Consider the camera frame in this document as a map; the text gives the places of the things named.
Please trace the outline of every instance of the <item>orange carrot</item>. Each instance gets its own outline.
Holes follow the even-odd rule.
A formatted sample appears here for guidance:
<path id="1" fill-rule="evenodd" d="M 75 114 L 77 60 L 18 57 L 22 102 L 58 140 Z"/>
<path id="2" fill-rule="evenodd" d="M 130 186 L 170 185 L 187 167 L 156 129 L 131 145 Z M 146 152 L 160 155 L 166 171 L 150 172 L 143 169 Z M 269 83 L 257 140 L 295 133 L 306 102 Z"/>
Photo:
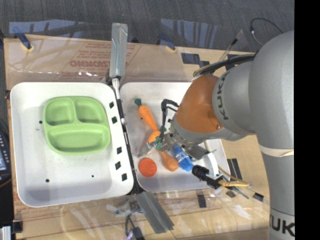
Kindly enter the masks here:
<path id="1" fill-rule="evenodd" d="M 166 152 L 158 150 L 159 154 L 162 156 L 164 167 L 169 171 L 174 172 L 179 168 L 179 162 Z"/>
<path id="2" fill-rule="evenodd" d="M 138 112 L 142 119 L 146 122 L 148 126 L 151 127 L 154 131 L 158 131 L 157 123 L 152 115 L 150 109 L 146 105 L 141 104 L 141 99 L 137 98 L 135 104 L 139 106 Z"/>
<path id="3" fill-rule="evenodd" d="M 148 143 L 152 143 L 154 142 L 157 137 L 159 137 L 161 134 L 161 132 L 159 130 L 155 130 L 153 133 L 151 133 L 150 137 L 148 138 Z"/>

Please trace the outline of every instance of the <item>gray carpet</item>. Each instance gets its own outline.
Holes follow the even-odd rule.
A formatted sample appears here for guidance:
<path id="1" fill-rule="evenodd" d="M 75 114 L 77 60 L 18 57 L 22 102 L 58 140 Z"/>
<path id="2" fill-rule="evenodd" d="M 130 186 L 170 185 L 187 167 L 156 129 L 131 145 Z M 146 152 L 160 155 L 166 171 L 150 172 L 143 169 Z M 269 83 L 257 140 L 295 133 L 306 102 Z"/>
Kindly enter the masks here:
<path id="1" fill-rule="evenodd" d="M 283 32 L 291 31 L 294 5 L 295 0 L 0 0 L 0 27 L 11 38 L 14 35 L 10 23 L 20 23 L 28 33 L 110 40 L 111 24 L 117 22 L 128 25 L 129 42 L 137 38 L 140 43 L 156 44 L 162 33 L 176 46 L 220 50 L 226 49 L 242 29 L 244 36 L 234 49 L 256 52 L 261 46 L 250 33 L 251 20 L 266 18 Z M 52 19 L 71 21 L 76 26 L 62 24 L 63 27 L 49 29 L 44 25 L 35 29 L 21 24 Z M 89 24 L 79 26 L 81 22 Z M 254 22 L 254 30 L 263 44 L 280 34 L 263 20 Z M 0 117 L 6 121 L 4 70 L 0 50 Z"/>

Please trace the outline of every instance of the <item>green plate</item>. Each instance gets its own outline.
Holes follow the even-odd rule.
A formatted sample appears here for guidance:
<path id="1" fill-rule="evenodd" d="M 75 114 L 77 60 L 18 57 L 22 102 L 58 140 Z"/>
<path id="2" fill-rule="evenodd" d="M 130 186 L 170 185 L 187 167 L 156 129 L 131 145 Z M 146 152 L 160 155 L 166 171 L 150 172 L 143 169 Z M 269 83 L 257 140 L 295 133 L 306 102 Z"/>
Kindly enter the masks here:
<path id="1" fill-rule="evenodd" d="M 59 154 L 89 154 L 105 149 L 111 140 L 107 113 L 94 98 L 65 96 L 44 107 L 46 140 Z"/>

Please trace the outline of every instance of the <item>orange ball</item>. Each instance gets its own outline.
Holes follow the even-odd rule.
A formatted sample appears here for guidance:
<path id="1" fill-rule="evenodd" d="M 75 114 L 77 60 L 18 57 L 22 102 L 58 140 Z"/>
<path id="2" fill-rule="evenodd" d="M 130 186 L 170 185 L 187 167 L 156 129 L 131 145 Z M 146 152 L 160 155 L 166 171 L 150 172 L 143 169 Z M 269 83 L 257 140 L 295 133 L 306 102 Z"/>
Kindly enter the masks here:
<path id="1" fill-rule="evenodd" d="M 139 162 L 139 171 L 145 177 L 152 177 L 157 173 L 157 165 L 156 163 L 150 158 L 143 158 Z"/>

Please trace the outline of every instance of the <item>white tray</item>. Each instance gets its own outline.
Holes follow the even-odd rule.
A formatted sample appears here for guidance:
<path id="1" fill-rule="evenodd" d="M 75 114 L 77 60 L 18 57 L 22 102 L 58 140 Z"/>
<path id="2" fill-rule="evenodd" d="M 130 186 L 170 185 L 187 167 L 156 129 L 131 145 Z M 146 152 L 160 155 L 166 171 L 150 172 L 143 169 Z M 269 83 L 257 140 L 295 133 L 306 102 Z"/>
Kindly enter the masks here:
<path id="1" fill-rule="evenodd" d="M 127 125 L 128 137 L 133 156 L 134 167 L 136 168 L 137 179 L 140 186 L 149 192 L 184 191 L 208 188 L 204 181 L 199 181 L 191 171 L 187 172 L 181 168 L 176 171 L 169 171 L 163 166 L 162 157 L 156 151 L 150 152 L 147 156 L 154 160 L 157 165 L 157 173 L 153 177 L 144 177 L 138 168 L 140 158 L 138 154 L 142 146 L 147 142 L 153 130 L 141 119 L 135 99 L 140 98 L 143 105 L 147 105 L 158 125 L 162 124 L 161 102 L 169 99 L 180 104 L 183 96 L 191 83 L 189 82 L 129 82 L 120 89 L 124 118 Z M 168 109 L 168 118 L 172 117 L 173 111 Z M 225 151 L 220 139 L 209 140 L 210 150 L 218 163 L 225 171 L 229 172 L 229 167 Z M 208 157 L 198 160 L 194 165 L 201 165 L 210 168 L 211 162 Z"/>
<path id="2" fill-rule="evenodd" d="M 62 96 L 87 96 L 101 102 L 111 131 L 107 148 L 92 154 L 63 155 L 49 147 L 40 121 L 46 102 Z M 17 192 L 23 203 L 45 207 L 123 196 L 131 191 L 133 175 L 115 94 L 109 86 L 24 82 L 11 90 L 10 100 Z"/>

